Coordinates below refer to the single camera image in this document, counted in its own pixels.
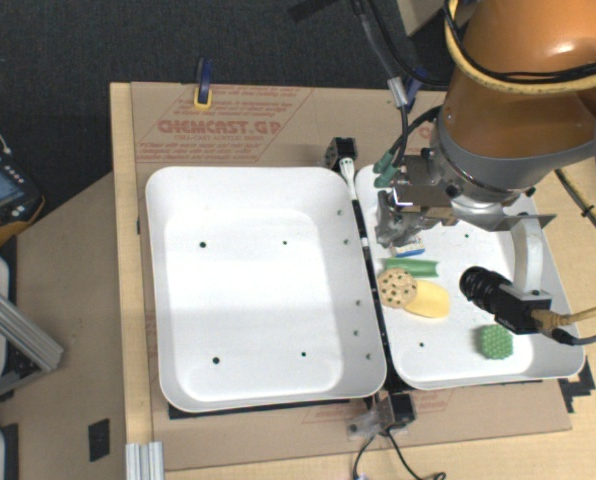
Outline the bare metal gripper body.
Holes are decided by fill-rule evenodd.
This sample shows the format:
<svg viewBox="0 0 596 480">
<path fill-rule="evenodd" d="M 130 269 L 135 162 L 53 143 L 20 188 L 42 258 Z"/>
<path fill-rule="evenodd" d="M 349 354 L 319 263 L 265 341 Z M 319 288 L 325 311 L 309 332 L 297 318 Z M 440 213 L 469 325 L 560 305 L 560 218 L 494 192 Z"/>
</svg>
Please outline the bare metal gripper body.
<svg viewBox="0 0 596 480">
<path fill-rule="evenodd" d="M 438 223 L 452 226 L 464 221 L 486 231 L 509 231 L 520 220 L 505 213 L 517 201 L 517 192 L 483 184 L 440 154 L 407 155 L 386 191 L 401 214 L 402 230 L 406 212 L 422 213 L 426 230 Z"/>
</svg>

